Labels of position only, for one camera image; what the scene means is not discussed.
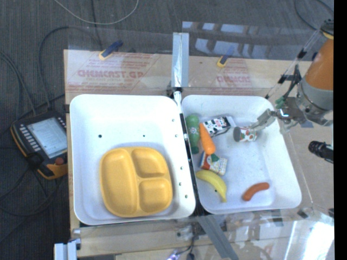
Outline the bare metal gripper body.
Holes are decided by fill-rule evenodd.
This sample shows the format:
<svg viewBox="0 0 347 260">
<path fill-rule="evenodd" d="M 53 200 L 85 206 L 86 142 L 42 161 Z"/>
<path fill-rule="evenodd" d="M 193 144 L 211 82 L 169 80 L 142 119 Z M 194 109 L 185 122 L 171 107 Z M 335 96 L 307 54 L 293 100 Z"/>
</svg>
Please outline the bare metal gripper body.
<svg viewBox="0 0 347 260">
<path fill-rule="evenodd" d="M 331 126 L 333 119 L 325 117 L 330 112 L 304 97 L 288 97 L 281 105 L 281 116 L 299 123 L 310 121 L 321 126 Z"/>
</svg>

